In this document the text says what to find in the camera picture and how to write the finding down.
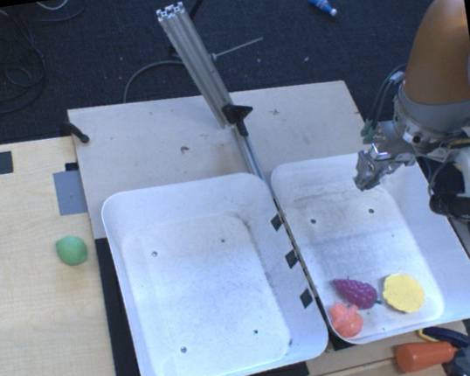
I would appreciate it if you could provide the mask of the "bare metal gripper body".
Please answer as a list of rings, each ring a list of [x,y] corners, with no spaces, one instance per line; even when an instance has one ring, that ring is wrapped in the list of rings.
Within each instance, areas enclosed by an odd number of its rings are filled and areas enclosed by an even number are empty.
[[[387,163],[390,172],[399,164],[409,166],[421,157],[442,163],[452,155],[446,136],[406,118],[400,122],[380,122],[372,139],[371,157]]]

